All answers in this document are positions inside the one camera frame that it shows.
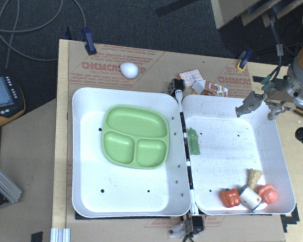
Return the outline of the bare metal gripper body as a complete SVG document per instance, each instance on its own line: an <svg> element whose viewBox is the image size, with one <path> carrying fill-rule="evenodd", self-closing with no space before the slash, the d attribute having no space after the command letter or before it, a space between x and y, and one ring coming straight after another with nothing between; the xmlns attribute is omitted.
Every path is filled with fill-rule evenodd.
<svg viewBox="0 0 303 242"><path fill-rule="evenodd" d="M283 78L266 78L263 100L272 108L303 112L303 83L292 73Z"/></svg>

